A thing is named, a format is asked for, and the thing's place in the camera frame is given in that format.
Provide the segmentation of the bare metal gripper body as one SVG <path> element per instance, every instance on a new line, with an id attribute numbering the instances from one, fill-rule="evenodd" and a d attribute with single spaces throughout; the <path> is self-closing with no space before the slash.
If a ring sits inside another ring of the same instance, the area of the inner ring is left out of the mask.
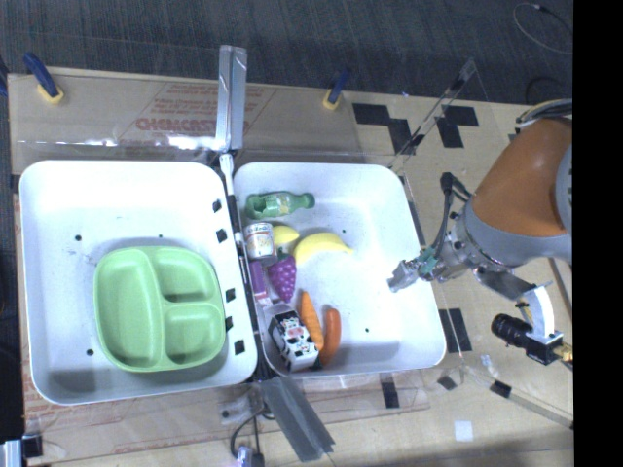
<path id="1" fill-rule="evenodd" d="M 481 254 L 468 233 L 444 233 L 417 257 L 418 277 L 445 282 L 481 266 Z"/>

